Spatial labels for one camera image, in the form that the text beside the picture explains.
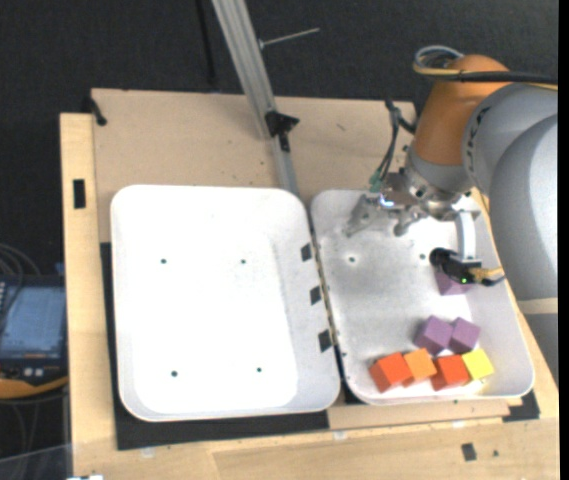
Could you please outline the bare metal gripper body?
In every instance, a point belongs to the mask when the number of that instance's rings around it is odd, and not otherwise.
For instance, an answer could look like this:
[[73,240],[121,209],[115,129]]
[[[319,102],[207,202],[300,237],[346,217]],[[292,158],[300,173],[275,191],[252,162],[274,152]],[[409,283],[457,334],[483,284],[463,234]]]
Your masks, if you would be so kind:
[[446,221],[455,218],[461,193],[448,192],[409,172],[389,172],[372,179],[372,192],[382,208]]

